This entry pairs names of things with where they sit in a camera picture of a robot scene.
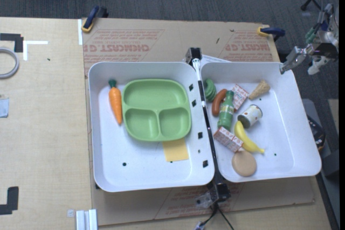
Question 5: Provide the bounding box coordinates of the white plastic tray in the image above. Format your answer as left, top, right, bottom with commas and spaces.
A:
88, 61, 216, 193
200, 61, 323, 184

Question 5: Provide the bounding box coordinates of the green divided plate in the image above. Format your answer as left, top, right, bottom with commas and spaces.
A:
121, 78, 193, 143

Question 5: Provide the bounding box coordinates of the white tape roll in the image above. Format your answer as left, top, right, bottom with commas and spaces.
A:
0, 46, 20, 80

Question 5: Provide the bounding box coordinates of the brown cardboard board, red print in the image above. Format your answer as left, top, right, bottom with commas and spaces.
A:
81, 18, 316, 227

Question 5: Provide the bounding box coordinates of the thin black and white rod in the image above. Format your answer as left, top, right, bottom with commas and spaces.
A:
192, 59, 225, 187

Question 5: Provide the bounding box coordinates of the tan round biscuit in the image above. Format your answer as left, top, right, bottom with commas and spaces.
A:
231, 150, 258, 178

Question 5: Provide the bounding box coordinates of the yellow cheese slice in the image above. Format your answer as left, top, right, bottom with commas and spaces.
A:
162, 137, 190, 163

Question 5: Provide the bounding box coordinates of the white paper sheet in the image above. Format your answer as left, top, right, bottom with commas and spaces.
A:
201, 54, 232, 64

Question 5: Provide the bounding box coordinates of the yellow banana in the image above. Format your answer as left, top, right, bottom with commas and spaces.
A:
233, 120, 266, 155

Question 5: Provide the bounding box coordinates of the black cylinder on white bracket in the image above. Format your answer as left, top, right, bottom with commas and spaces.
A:
307, 55, 330, 75

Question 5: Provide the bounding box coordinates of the white can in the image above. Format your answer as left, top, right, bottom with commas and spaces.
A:
237, 104, 264, 128

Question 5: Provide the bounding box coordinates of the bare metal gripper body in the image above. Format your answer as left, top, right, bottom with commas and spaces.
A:
313, 31, 340, 59

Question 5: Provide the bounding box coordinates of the black block with thin wires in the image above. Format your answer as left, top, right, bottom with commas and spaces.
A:
185, 47, 203, 64
195, 183, 232, 208

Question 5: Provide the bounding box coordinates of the green ridged toy vegetable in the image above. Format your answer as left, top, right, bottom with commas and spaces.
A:
203, 78, 217, 103

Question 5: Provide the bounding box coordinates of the brown sausage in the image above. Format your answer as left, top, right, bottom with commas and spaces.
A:
211, 88, 228, 117

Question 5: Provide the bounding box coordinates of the orange carrot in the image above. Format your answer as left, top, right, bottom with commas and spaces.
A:
108, 79, 124, 126

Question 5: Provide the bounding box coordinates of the orange and white carton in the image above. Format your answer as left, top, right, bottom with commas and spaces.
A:
213, 126, 244, 154
231, 83, 250, 113

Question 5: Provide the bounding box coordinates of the tan waffle cone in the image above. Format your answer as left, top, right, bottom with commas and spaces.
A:
247, 79, 271, 101

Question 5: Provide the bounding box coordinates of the green bottle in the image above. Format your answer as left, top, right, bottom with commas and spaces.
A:
217, 90, 236, 131

